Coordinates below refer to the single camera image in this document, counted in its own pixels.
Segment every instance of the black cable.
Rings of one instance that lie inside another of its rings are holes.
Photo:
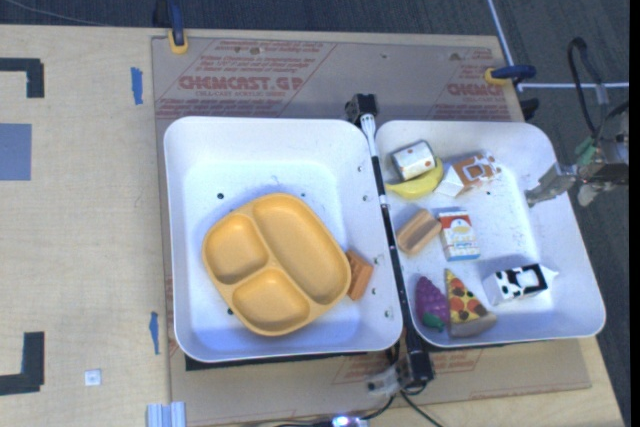
[[[331,427],[331,425],[331,420],[326,420],[317,423],[281,423],[280,425],[276,425],[276,427]]]
[[[414,396],[414,395],[420,395],[425,390],[426,387],[427,387],[427,383],[425,381],[415,390],[411,390],[410,388],[405,388],[402,391],[404,391],[407,395]]]
[[[425,418],[426,420],[430,421],[433,425],[435,425],[435,427],[444,427],[441,423],[438,423],[437,421],[435,421],[431,416],[429,416],[425,411],[423,411],[422,409],[420,409],[418,406],[416,406],[412,400],[409,399],[409,397],[407,396],[407,393],[404,390],[400,391],[400,394],[402,395],[402,398],[404,398],[404,400],[407,401],[407,404],[409,404],[413,410],[418,413],[420,416],[422,416],[423,418]]]
[[[582,59],[582,63],[585,65],[585,68],[587,68],[587,71],[589,71],[592,77],[593,77],[593,73],[595,73],[595,76],[598,79],[595,82],[597,84],[600,84],[601,81],[600,81],[600,77],[595,72],[595,69],[589,62],[589,58],[587,57],[587,44],[580,37],[573,38],[569,43],[569,46],[567,47],[567,59],[569,61],[569,69],[571,70],[571,76],[573,77],[573,82],[576,86],[576,92],[578,94],[578,102],[580,103],[580,108],[582,109],[582,115],[584,116],[584,120],[587,123],[587,127],[589,128],[591,135],[595,137],[597,130],[595,125],[591,121],[591,116],[589,115],[589,110],[587,109],[587,102],[584,99],[584,91],[582,90],[582,84],[580,83],[578,70],[573,60],[574,48],[578,49],[578,51],[580,52],[580,58]]]
[[[594,140],[595,140],[594,144],[595,144],[596,147],[600,146],[600,141],[602,140],[602,137],[604,136],[604,126],[606,125],[607,121],[609,121],[614,116],[618,116],[618,115],[622,114],[628,108],[629,108],[629,100],[625,100],[620,105],[618,105],[616,108],[611,109],[609,111],[609,113],[604,117],[604,119],[602,120],[602,124],[598,127],[597,133],[594,136]]]
[[[376,416],[380,416],[382,413],[384,413],[387,409],[389,409],[389,407],[391,406],[391,404],[393,404],[393,399],[395,399],[396,396],[393,395],[389,401],[382,406],[380,409],[378,409],[377,411],[374,411],[373,413],[368,414],[367,416],[361,416],[360,420],[371,420],[372,418],[375,418]]]
[[[393,347],[390,347],[385,351],[389,365],[395,365],[400,357],[400,340],[398,340]]]

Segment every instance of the blue square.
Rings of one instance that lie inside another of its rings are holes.
[[[0,180],[31,180],[31,125],[0,123]]]

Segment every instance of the yellow divided plate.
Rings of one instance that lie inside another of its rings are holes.
[[[202,259],[235,315],[255,333],[278,336],[309,324],[346,294],[346,255],[306,203],[261,196],[214,224]]]

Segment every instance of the small white square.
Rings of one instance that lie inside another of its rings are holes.
[[[85,386],[100,386],[102,384],[102,370],[99,368],[85,370],[84,384]]]

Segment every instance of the toy milk carton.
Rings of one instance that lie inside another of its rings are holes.
[[[557,275],[557,272],[534,263],[494,272],[482,280],[482,286],[491,304],[496,305],[538,295],[549,289]]]
[[[493,180],[500,172],[501,169],[496,166],[496,159],[491,153],[477,153],[450,164],[436,191],[456,197]]]
[[[441,212],[438,219],[442,224],[440,236],[448,261],[475,260],[480,257],[476,234],[465,210]]]

